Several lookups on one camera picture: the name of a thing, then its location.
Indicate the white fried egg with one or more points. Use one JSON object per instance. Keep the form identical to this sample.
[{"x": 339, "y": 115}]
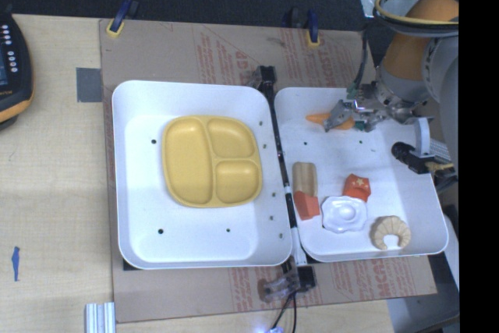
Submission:
[{"x": 345, "y": 213}]

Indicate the brown cardboard board red print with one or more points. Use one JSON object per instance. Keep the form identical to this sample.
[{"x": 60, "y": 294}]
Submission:
[{"x": 187, "y": 50}]

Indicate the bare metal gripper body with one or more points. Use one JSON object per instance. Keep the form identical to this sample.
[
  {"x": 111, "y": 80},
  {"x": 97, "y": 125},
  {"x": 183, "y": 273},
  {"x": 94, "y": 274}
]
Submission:
[{"x": 390, "y": 107}]

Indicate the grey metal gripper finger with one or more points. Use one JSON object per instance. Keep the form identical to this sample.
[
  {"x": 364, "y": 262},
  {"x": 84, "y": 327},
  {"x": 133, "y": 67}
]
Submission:
[
  {"x": 366, "y": 123},
  {"x": 336, "y": 116}
]

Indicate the thin black and white rod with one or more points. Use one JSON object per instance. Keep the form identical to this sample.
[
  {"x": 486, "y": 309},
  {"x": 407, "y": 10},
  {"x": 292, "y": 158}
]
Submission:
[{"x": 284, "y": 175}]

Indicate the white plastic tray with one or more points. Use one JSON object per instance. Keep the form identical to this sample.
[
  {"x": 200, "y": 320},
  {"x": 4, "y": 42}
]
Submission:
[
  {"x": 343, "y": 160},
  {"x": 195, "y": 234}
]

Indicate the red packet with yellow stars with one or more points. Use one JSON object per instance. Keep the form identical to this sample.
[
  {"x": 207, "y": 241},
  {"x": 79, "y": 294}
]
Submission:
[{"x": 356, "y": 187}]

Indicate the yellow divided plate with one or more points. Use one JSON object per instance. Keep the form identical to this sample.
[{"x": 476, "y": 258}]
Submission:
[{"x": 187, "y": 164}]

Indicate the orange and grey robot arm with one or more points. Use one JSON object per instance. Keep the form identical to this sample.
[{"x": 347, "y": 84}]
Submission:
[{"x": 405, "y": 47}]

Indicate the black cylinder on white bracket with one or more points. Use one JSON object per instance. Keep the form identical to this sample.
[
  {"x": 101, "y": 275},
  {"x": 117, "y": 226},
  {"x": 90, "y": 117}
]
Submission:
[{"x": 409, "y": 156}]

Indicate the orange carrot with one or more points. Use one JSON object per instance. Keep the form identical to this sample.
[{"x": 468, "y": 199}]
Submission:
[{"x": 315, "y": 117}]

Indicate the tan toy bread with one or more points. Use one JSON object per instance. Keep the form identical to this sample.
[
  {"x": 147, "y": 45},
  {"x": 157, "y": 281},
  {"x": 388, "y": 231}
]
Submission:
[{"x": 305, "y": 177}]

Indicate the orange block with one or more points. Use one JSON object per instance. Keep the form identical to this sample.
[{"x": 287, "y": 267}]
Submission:
[{"x": 307, "y": 206}]

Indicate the tan croissant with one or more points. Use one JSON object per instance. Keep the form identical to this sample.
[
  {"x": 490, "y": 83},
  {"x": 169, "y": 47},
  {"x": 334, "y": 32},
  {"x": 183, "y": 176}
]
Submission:
[{"x": 390, "y": 228}]

